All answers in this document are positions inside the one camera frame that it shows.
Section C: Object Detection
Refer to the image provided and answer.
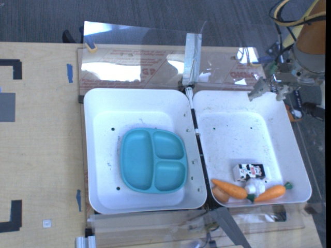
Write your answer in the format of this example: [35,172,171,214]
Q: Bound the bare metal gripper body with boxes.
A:
[268,67,326,91]

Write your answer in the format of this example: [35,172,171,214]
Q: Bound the white plastic tray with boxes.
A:
[192,89,312,208]
[83,87,208,215]

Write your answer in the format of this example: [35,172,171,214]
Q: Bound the orange carrot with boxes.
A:
[253,181,294,204]
[211,178,256,203]

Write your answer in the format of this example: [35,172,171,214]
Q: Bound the orange biscuit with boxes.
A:
[212,186,231,204]

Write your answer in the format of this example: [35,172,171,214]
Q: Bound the blue divided plate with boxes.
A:
[119,127,188,194]

